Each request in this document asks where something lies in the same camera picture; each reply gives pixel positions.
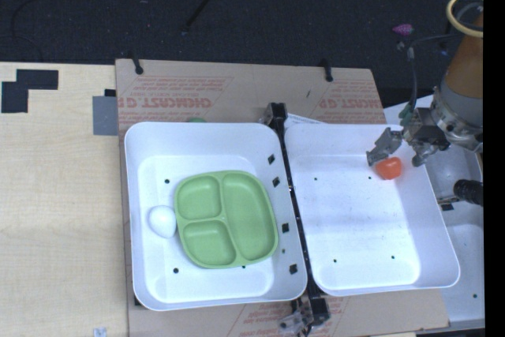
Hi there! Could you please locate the pink toy strawberry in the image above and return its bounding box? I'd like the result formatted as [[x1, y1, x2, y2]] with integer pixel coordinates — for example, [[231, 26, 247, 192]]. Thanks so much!
[[391, 23, 415, 38]]

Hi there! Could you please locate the brown cardboard board red print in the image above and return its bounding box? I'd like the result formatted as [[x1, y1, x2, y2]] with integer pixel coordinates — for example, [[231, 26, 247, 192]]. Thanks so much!
[[114, 58, 451, 337]]

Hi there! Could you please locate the green divided plate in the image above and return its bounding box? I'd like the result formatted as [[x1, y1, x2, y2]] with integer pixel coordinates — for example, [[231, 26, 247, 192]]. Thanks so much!
[[173, 169, 280, 270]]

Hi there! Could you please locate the orange toy tomato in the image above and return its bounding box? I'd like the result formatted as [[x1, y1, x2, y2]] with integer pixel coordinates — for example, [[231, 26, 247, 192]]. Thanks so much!
[[374, 156, 403, 182]]

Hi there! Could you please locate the white egg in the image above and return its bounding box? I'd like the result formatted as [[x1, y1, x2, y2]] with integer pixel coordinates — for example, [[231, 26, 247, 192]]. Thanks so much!
[[148, 204, 178, 239]]

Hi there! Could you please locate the black cylinder on white bracket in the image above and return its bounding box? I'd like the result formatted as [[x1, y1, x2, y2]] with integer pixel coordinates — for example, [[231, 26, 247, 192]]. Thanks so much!
[[438, 178, 484, 212]]

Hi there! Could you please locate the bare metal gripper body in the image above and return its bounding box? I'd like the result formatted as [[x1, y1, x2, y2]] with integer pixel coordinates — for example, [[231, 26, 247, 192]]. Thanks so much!
[[402, 100, 484, 155]]

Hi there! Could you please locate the thin black rod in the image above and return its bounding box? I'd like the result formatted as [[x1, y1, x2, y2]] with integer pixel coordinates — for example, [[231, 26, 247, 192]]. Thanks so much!
[[274, 117, 319, 301]]

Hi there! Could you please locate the white plastic tray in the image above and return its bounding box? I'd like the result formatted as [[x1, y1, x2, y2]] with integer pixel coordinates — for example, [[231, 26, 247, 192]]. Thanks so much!
[[283, 123, 462, 298], [124, 121, 309, 313]]

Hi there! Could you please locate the black block with thin wires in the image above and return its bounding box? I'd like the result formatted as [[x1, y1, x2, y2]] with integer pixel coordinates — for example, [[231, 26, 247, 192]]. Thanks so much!
[[260, 102, 288, 128], [306, 287, 331, 328]]

